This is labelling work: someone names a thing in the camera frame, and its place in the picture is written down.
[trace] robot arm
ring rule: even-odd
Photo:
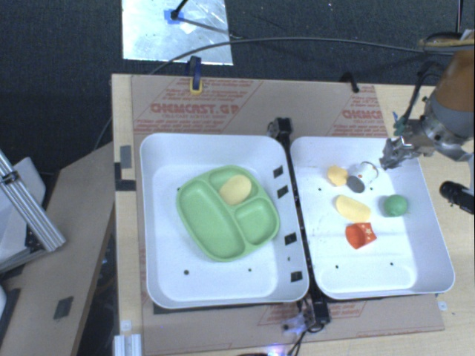
[[[421,154],[431,156],[434,151],[456,162],[468,162],[470,188],[445,182],[440,192],[449,202],[473,214],[474,154],[467,153],[462,146],[474,137],[474,31],[466,33],[460,40],[437,39],[424,42],[424,46],[453,51],[453,58],[434,92],[425,100],[424,114],[419,119],[409,119],[429,66],[419,75],[409,108],[396,121],[396,138],[387,139],[380,163],[383,169],[395,168],[405,159]]]

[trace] wooden table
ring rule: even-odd
[[[121,147],[134,144],[131,107],[131,76],[113,77],[114,106],[114,161],[121,160]],[[413,86],[375,86],[384,123],[391,133],[395,111],[402,114],[412,94]],[[428,95],[431,88],[422,88],[421,96]],[[456,273],[453,288],[439,295],[445,330],[421,334],[401,334],[384,337],[355,338],[349,340],[305,343],[300,355],[469,355],[475,349],[475,278],[474,278],[474,216],[457,207],[451,207],[439,194],[439,186],[445,180],[453,180],[468,185],[468,166],[458,164],[435,154],[431,158],[421,158],[430,196],[444,234]],[[127,168],[119,168],[119,178],[127,183],[134,181],[134,158]],[[116,192],[117,213],[117,262],[119,282],[119,318],[121,335],[143,333],[142,303],[140,290],[139,248],[137,244],[137,197],[127,188]],[[288,351],[283,346],[281,351]],[[231,349],[206,352],[209,356],[235,356],[242,353],[267,352],[265,347],[253,349]]]

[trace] dark background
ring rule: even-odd
[[[247,39],[319,36],[414,48],[455,30],[458,0],[225,2],[231,31]],[[111,74],[149,73],[160,64],[122,59],[121,15],[121,0],[0,0],[0,149],[11,162],[30,156],[47,176],[89,154],[111,117]],[[473,27],[474,0],[465,0],[462,29]],[[232,55],[234,66],[204,66],[203,75],[337,82],[349,71],[357,82],[412,85],[424,60],[449,60],[325,42],[242,44]],[[110,141],[109,127],[101,145]],[[105,261],[81,355],[110,354],[113,243]]]

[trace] green ball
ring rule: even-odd
[[[384,211],[389,217],[400,217],[407,211],[407,200],[401,195],[391,195],[384,201]]]

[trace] green plate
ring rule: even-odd
[[[228,205],[218,191],[234,175],[251,180],[249,196]],[[245,169],[223,166],[188,181],[178,191],[177,209],[193,240],[210,258],[233,261],[270,241],[280,220],[269,195]]]

